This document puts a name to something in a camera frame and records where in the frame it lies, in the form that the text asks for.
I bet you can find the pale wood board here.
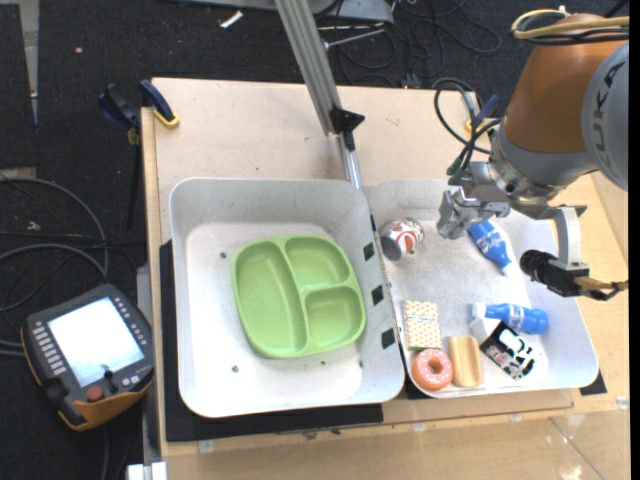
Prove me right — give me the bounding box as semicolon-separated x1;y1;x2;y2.
140;76;630;459

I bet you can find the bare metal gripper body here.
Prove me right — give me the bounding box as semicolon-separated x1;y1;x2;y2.
457;160;562;220

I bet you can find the white plastic tray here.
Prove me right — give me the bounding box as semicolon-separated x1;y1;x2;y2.
368;178;601;400
168;176;406;419

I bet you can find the green divided plate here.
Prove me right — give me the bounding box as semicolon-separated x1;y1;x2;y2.
230;234;368;360

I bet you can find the orange patterned carton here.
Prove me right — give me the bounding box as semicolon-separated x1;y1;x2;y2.
401;299;444;352

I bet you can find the tan bread bun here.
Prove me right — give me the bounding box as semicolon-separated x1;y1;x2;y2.
445;334;486;389

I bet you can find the red and white can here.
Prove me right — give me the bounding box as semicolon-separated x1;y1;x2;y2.
379;216;427;262

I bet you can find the black and white carton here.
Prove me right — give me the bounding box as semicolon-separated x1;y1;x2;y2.
468;315;549;382

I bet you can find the pink doughnut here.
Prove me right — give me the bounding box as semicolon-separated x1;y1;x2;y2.
410;347;455;393

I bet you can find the black cylinder on white bracket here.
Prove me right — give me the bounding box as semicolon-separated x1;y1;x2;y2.
518;205;592;299

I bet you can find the blue bottle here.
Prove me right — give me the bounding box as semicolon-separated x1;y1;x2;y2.
470;301;550;336
466;219;514;276

